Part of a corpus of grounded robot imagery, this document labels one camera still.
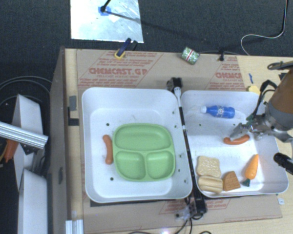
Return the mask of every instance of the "toy bread roll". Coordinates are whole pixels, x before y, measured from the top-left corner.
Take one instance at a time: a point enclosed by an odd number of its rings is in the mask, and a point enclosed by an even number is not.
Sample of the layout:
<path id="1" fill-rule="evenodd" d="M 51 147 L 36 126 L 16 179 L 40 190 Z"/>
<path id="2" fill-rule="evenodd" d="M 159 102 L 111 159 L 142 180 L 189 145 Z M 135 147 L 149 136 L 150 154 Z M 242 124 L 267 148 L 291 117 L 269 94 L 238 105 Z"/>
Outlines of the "toy bread roll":
<path id="1" fill-rule="evenodd" d="M 202 175 L 198 180 L 199 188 L 203 191 L 212 193 L 221 193 L 223 190 L 223 181 L 221 178 Z"/>

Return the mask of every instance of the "blue tape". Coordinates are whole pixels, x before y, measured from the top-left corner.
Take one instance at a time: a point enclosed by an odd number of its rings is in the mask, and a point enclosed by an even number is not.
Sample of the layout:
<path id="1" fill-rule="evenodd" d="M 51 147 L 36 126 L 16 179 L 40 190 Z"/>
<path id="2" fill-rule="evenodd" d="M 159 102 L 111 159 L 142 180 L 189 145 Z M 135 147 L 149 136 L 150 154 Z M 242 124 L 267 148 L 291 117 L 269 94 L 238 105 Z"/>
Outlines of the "blue tape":
<path id="1" fill-rule="evenodd" d="M 101 12 L 101 7 L 98 7 L 98 11 L 99 11 L 100 15 L 103 16 L 103 17 L 106 17 L 106 16 L 109 15 L 108 13 Z M 105 11 L 107 11 L 107 12 L 112 12 L 112 11 L 111 11 L 111 8 L 108 7 L 108 6 L 105 8 Z"/>
<path id="2" fill-rule="evenodd" d="M 251 83 L 254 84 L 254 82 L 253 82 L 253 76 L 250 73 L 249 73 L 249 77 L 250 77 Z"/>

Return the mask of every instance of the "gray carpet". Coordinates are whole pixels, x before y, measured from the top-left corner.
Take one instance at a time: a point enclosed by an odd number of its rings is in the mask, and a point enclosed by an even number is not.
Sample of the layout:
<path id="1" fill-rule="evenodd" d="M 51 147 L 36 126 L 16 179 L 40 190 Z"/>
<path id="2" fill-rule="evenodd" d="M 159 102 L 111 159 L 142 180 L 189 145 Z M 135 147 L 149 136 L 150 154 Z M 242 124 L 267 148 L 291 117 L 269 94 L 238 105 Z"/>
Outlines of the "gray carpet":
<path id="1" fill-rule="evenodd" d="M 244 35 L 279 34 L 284 3 L 285 0 L 139 0 L 145 43 L 139 44 L 137 50 L 181 52 L 189 46 L 198 52 L 222 49 L 244 54 L 240 46 Z M 0 0 L 0 83 L 22 75 L 52 79 L 61 45 L 120 47 L 115 42 L 72 40 L 70 0 Z M 244 46 L 251 55 L 293 57 L 293 0 L 289 1 L 282 37 L 249 37 Z M 43 101 L 47 122 L 46 94 L 40 88 L 14 84 L 1 92 L 0 101 L 17 92 Z M 11 121 L 13 105 L 11 100 L 1 107 L 2 121 Z M 0 234 L 16 233 L 17 200 L 11 161 L 0 169 Z"/>

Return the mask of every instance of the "orange carrot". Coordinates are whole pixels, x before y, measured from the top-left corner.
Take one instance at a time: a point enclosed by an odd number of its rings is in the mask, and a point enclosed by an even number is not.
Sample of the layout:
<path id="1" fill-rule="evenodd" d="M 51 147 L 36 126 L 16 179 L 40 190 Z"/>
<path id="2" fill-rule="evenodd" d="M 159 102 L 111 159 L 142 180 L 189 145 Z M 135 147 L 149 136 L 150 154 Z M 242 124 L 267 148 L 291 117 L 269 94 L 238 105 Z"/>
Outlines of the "orange carrot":
<path id="1" fill-rule="evenodd" d="M 257 174 L 257 168 L 258 168 L 258 160 L 259 160 L 259 155 L 256 154 L 253 159 L 251 160 L 249 166 L 245 170 L 245 177 L 247 180 L 245 180 L 242 184 L 245 186 L 250 186 L 250 180 L 254 179 Z"/>

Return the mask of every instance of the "bottle cap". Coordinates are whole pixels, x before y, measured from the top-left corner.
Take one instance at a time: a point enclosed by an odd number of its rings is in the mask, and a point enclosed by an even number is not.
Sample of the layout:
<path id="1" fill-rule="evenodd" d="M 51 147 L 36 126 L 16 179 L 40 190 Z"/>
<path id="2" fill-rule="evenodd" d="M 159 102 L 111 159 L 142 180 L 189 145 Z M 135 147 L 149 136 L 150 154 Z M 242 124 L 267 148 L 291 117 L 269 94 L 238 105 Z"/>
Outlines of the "bottle cap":
<path id="1" fill-rule="evenodd" d="M 207 111 L 207 107 L 206 106 L 202 106 L 201 107 L 201 113 L 206 113 L 206 111 Z"/>

